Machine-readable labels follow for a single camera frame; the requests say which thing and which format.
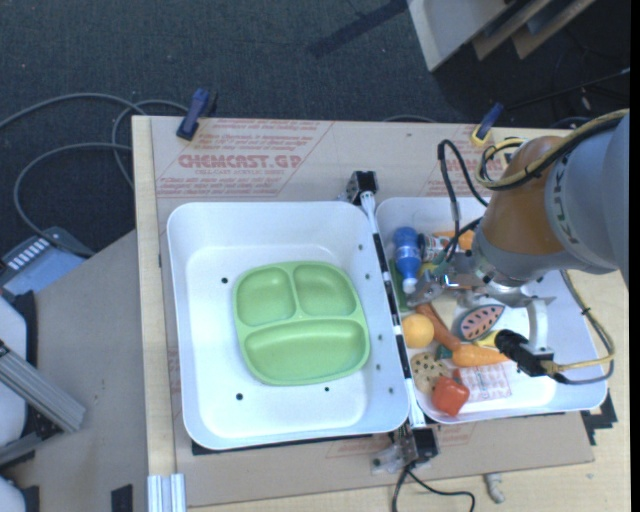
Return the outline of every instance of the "watermelon slice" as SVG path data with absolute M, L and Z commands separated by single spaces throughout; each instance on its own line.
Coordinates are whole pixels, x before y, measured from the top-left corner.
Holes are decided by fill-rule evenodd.
M 456 331 L 463 341 L 474 341 L 486 335 L 504 312 L 502 304 L 478 306 L 462 315 L 457 322 Z

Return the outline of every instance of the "cookie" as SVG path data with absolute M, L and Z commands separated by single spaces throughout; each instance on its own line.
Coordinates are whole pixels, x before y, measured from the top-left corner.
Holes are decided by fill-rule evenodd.
M 437 361 L 430 352 L 421 352 L 411 358 L 411 373 L 416 388 L 425 395 L 433 393 L 436 382 L 442 375 L 450 377 L 447 366 L 442 361 Z

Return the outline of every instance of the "blue plastic bottle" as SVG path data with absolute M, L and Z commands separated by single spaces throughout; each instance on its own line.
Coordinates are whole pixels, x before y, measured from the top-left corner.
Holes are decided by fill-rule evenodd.
M 418 233 L 408 226 L 398 228 L 393 235 L 393 243 L 396 246 L 396 268 L 402 274 L 402 290 L 404 293 L 413 293 L 418 282 L 418 271 L 422 265 Z

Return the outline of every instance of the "green plate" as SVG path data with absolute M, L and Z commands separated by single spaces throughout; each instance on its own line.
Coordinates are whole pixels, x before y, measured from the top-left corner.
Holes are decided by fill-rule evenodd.
M 349 276 L 303 261 L 245 272 L 233 290 L 244 360 L 265 384 L 296 386 L 345 377 L 369 357 L 369 331 Z

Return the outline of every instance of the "black floor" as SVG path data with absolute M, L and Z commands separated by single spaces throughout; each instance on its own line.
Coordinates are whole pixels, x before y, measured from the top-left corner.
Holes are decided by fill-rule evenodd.
M 33 234 L 14 205 L 21 171 L 55 148 L 110 141 L 123 108 L 74 99 L 11 121 L 50 98 L 188 104 L 204 87 L 217 92 L 221 117 L 456 123 L 500 102 L 497 124 L 545 128 L 629 107 L 630 73 L 601 79 L 630 66 L 630 29 L 630 0 L 598 0 L 524 60 L 507 42 L 479 62 L 468 45 L 430 73 L 404 0 L 4 1 L 0 255 Z M 125 122 L 119 142 L 129 143 L 127 131 Z M 61 226 L 95 251 L 134 227 L 133 195 L 110 151 L 34 166 L 19 203 L 37 226 Z

